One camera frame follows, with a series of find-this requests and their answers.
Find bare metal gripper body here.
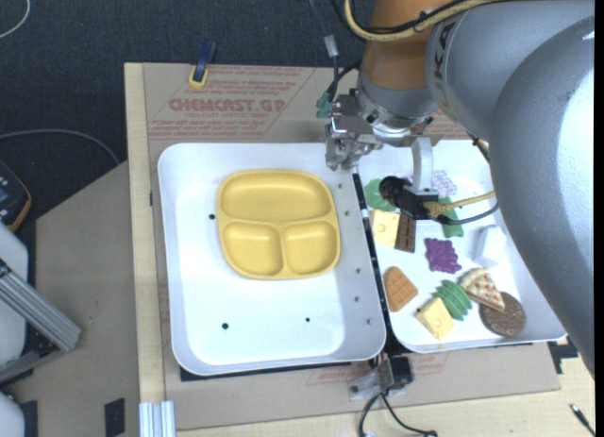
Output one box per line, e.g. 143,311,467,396
324,90,434,153

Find green lettuce leaf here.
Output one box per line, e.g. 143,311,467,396
362,178,400,212

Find yellow cheese slice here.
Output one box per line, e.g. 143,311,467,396
369,210,402,248

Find yellow divided plate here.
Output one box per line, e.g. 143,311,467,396
215,169,342,281

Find pink and white patterned biscuit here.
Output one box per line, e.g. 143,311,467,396
430,170,460,199

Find brown chocolate bar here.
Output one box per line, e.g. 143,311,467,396
394,212,418,254

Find brown cardboard board red print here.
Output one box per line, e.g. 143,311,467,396
143,63,562,430

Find purple grapes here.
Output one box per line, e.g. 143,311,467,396
423,237,462,276

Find orange waffle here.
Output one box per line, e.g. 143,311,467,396
382,266,420,313

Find white carton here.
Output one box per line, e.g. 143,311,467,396
473,225,509,269

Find green ridged pea pod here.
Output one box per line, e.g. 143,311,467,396
432,279,474,323

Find white plastic tray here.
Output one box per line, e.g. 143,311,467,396
351,135,568,354
157,142,388,377

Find yellow cheese wedge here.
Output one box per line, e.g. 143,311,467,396
414,296,456,342

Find pizza slice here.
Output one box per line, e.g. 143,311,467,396
458,267,507,312

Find brown round biscuit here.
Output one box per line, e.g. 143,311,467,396
478,291,527,338

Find black block with thin wires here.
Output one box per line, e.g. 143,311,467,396
376,354,415,390

